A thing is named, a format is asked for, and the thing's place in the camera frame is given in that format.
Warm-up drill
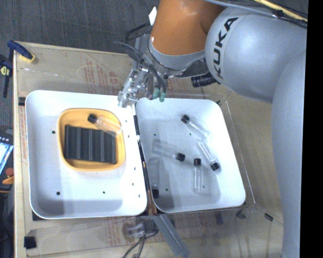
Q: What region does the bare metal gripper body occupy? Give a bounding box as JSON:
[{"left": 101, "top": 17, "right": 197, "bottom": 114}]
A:
[{"left": 131, "top": 34, "right": 187, "bottom": 100}]

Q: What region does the clear bottle with black cap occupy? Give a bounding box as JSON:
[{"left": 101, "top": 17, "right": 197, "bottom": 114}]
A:
[
  {"left": 191, "top": 158, "right": 205, "bottom": 195},
  {"left": 86, "top": 113, "right": 124, "bottom": 137},
  {"left": 196, "top": 141, "right": 223, "bottom": 172},
  {"left": 150, "top": 139, "right": 187, "bottom": 163},
  {"left": 180, "top": 114, "right": 211, "bottom": 141},
  {"left": 146, "top": 156, "right": 162, "bottom": 199}
]

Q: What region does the brown cardboard board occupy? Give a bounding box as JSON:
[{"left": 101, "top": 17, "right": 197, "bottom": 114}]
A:
[{"left": 5, "top": 40, "right": 290, "bottom": 258}]

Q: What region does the orange square bowl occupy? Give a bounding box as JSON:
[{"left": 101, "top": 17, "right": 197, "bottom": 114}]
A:
[{"left": 56, "top": 106, "right": 128, "bottom": 174}]

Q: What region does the black ribbed rack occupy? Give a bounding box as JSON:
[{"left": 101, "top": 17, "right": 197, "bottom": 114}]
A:
[{"left": 62, "top": 125, "right": 118, "bottom": 165}]

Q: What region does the white plastic tray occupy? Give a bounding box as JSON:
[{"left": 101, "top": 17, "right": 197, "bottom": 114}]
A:
[
  {"left": 131, "top": 96, "right": 250, "bottom": 217},
  {"left": 20, "top": 89, "right": 152, "bottom": 223}
]

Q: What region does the black cylinder on white bracket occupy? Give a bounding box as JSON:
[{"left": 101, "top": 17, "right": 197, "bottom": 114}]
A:
[{"left": 190, "top": 72, "right": 220, "bottom": 89}]

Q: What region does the black block with thin wires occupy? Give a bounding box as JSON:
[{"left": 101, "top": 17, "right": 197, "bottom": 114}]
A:
[{"left": 125, "top": 222, "right": 148, "bottom": 239}]

